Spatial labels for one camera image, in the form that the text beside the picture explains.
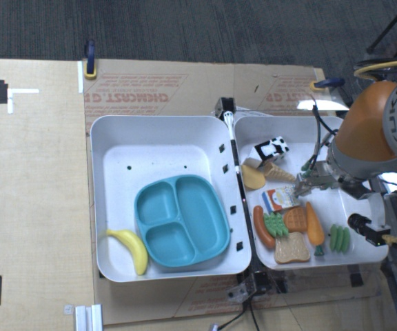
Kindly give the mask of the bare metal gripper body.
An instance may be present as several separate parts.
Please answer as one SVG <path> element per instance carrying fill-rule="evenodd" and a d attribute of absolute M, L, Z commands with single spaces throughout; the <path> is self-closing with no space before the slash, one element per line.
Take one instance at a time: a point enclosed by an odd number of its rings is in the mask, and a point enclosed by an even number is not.
<path fill-rule="evenodd" d="M 311 166 L 309 186 L 325 190 L 344 184 L 344 173 L 333 161 L 317 161 Z"/>

